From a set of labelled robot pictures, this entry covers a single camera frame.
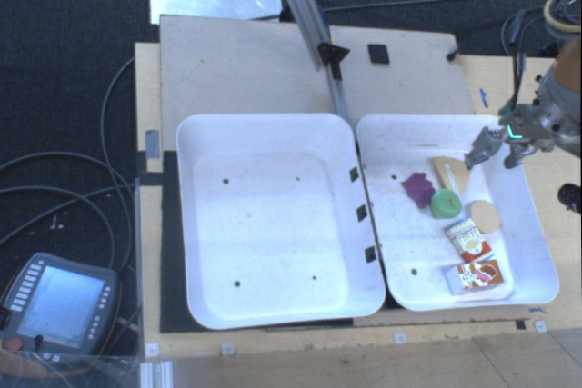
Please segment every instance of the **white tray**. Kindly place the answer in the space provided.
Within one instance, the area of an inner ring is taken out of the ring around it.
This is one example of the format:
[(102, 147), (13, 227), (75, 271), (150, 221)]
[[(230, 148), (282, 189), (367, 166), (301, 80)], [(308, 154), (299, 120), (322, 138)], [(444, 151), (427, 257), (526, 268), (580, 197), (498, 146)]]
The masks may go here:
[(199, 323), (219, 330), (381, 307), (386, 284), (370, 217), (358, 220), (366, 194), (346, 122), (202, 114), (180, 124), (176, 142), (187, 300)]
[[(461, 199), (464, 209), (455, 219), (436, 220), (430, 207), (418, 209), (401, 185), (412, 173), (420, 172), (439, 189), (431, 159), (445, 155), (462, 160), (484, 126), (495, 128), (497, 119), (371, 114), (358, 124), (357, 139), (388, 288), (408, 309), (547, 303), (557, 295), (556, 268), (523, 169), (503, 166), (509, 153), (506, 144), (473, 168)], [(501, 229), (487, 234), (486, 239), (506, 282), (491, 290), (454, 296), (445, 273), (463, 261), (445, 228), (468, 218), (470, 205), (480, 199), (493, 203), (501, 217)]]

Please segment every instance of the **small box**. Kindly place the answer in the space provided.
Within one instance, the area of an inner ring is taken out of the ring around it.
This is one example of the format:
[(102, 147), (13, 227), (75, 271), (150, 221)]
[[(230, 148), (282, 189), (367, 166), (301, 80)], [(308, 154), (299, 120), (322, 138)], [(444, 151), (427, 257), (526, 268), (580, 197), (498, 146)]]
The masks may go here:
[(466, 263), (493, 255), (491, 246), (470, 218), (447, 229), (447, 236)]
[(503, 283), (503, 275), (495, 259), (461, 264), (447, 272), (448, 285), (453, 294), (491, 289)]

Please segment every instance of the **purple object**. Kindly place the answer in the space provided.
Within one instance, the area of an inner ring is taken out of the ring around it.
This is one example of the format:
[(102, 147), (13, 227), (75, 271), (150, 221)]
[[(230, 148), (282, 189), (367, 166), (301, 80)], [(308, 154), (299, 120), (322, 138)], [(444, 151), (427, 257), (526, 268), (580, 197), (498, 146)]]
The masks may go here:
[(406, 194), (412, 199), (419, 209), (430, 205), (430, 200), (435, 193), (433, 184), (426, 179), (426, 174), (413, 173), (410, 178), (402, 183)]

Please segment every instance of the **green round object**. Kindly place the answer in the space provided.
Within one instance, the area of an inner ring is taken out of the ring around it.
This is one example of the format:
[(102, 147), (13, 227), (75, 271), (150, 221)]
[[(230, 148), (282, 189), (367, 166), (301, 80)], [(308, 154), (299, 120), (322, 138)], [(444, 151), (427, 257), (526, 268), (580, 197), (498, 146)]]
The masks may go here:
[(430, 200), (435, 218), (453, 218), (461, 212), (461, 200), (450, 189), (439, 189)]

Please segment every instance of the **beige round object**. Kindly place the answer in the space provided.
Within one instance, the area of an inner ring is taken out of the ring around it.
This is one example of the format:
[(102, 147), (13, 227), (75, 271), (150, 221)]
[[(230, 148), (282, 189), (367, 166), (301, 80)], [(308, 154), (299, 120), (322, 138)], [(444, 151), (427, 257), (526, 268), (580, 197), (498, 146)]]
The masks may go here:
[(471, 205), (471, 218), (481, 233), (493, 233), (501, 226), (497, 209), (487, 201), (477, 201)]

